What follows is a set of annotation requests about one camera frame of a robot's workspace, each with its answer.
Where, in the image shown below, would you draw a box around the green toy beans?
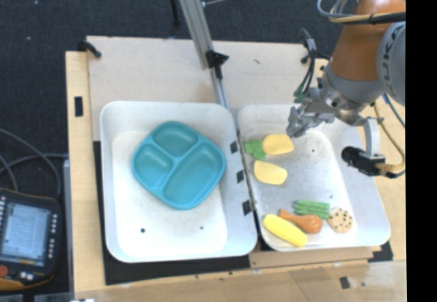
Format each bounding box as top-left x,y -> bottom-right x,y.
293,200 -> 331,221

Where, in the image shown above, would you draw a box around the yellow toy pineapple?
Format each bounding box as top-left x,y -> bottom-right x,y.
242,133 -> 296,161

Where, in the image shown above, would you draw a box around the white plastic tray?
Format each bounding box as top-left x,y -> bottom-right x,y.
100,100 -> 259,264
236,103 -> 392,253

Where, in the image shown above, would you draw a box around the thin black rod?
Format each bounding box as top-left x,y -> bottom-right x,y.
235,119 -> 262,243

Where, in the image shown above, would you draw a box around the blue divided plate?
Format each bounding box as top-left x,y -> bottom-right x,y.
130,120 -> 227,211

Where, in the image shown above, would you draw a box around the yellow toy corn cob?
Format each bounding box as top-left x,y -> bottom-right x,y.
262,213 -> 309,248

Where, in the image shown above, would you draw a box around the orange toy chicken drumstick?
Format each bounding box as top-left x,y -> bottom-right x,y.
277,208 -> 324,235

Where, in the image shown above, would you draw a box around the beige chocolate chip biscuit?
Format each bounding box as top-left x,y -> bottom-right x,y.
327,206 -> 354,234

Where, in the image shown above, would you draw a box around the black cylinder on white bracket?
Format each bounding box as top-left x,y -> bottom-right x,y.
341,117 -> 387,177

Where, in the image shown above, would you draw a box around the pale wood board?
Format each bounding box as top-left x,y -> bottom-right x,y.
85,36 -> 384,269

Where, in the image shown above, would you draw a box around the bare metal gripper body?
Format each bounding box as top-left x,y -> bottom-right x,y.
295,86 -> 368,127

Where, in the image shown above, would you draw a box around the yellow toy slice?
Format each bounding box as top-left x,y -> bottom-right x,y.
253,159 -> 289,187

